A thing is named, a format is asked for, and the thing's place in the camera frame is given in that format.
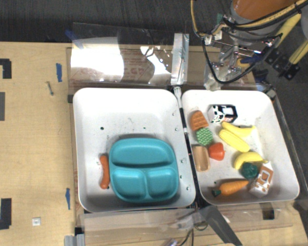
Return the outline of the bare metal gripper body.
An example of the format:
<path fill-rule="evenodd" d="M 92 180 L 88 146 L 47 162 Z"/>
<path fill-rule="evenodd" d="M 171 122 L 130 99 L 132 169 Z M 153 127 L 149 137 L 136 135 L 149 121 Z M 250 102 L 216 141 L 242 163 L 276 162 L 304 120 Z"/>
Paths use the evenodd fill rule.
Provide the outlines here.
<path fill-rule="evenodd" d="M 218 83 L 234 83 L 254 71 L 269 50 L 269 34 L 220 30 L 204 36 L 205 69 Z"/>

